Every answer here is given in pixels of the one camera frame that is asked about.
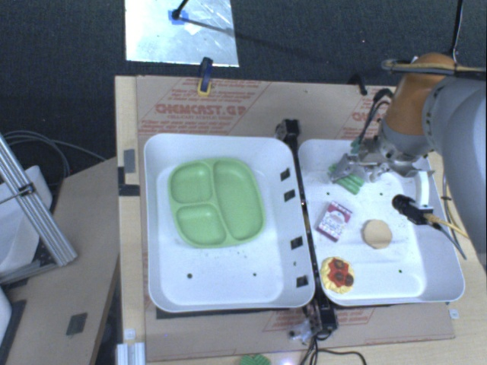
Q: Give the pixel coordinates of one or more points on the red and white carton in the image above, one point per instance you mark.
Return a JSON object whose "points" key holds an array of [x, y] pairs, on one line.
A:
{"points": [[335, 221]]}

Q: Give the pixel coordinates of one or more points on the black cylinder on white bracket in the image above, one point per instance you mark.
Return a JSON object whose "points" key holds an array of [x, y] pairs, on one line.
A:
{"points": [[411, 207]]}

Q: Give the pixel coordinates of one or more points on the green divided plate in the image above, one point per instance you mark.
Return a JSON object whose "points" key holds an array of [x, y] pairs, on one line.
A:
{"points": [[217, 204]]}

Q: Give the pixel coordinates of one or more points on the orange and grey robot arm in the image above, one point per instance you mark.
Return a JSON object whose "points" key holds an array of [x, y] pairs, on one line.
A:
{"points": [[456, 135]]}

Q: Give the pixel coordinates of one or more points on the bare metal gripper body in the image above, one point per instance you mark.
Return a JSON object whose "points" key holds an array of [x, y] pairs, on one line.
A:
{"points": [[388, 156]]}

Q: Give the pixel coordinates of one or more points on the thin black rod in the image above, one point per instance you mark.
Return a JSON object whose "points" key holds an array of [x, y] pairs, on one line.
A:
{"points": [[307, 226]]}

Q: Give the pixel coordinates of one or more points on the yellow pasta with red sauce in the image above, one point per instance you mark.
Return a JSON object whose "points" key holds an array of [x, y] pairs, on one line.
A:
{"points": [[338, 276]]}

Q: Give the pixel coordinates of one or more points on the brown cardboard board red print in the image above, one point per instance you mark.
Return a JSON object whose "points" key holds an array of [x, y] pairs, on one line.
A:
{"points": [[243, 105]]}

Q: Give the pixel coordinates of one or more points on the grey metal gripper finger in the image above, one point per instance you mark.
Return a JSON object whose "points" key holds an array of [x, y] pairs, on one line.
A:
{"points": [[374, 172], [341, 167]]}

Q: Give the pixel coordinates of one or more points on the white plastic tray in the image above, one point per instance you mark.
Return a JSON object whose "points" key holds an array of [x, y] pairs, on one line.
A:
{"points": [[213, 280], [384, 272]]}

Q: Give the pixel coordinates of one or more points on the tan round biscuit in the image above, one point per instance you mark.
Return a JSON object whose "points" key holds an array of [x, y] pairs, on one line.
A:
{"points": [[376, 234]]}

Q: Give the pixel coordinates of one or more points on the green ribbed toy vegetable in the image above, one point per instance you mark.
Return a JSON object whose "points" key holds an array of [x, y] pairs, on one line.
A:
{"points": [[352, 185]]}

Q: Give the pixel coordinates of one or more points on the green ribbed round toy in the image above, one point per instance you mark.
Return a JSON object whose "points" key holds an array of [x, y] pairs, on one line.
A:
{"points": [[255, 360]]}

